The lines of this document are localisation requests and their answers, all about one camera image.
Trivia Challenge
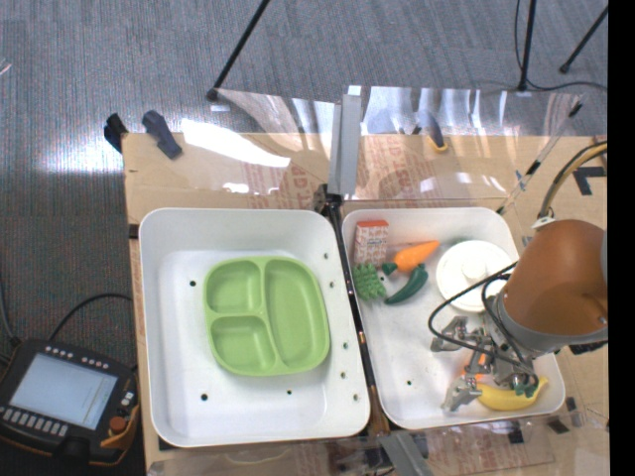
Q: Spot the white round lid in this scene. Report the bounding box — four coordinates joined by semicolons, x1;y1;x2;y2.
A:
435;239;515;314

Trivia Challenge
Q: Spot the white plastic tray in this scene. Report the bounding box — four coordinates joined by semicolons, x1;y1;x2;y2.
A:
340;206;568;431
137;207;372;449

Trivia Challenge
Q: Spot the brown cardboard board red print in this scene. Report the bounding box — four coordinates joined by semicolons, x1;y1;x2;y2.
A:
121;131;609;476

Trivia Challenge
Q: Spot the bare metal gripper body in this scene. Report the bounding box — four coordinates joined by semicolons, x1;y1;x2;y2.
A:
463;322;541;392

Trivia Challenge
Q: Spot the orange and white carton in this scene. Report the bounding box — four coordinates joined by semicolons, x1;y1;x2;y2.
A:
352;219;391;268

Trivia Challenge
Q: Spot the black block with thin wires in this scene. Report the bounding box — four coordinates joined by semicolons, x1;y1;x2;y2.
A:
313;184;344;218

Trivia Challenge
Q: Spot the thin black rod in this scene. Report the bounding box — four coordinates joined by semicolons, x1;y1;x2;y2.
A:
326;200;393;436

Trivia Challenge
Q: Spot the orange carrot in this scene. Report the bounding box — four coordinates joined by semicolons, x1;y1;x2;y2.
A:
381;239;442;277

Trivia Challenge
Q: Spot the dark green pepper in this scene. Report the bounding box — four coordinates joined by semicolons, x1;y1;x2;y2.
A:
383;263;430;306

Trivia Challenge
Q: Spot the yellow banana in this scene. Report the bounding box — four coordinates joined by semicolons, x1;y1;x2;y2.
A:
474;375;550;413

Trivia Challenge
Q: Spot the green divided plate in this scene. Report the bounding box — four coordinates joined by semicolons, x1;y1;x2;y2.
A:
202;255;331;378

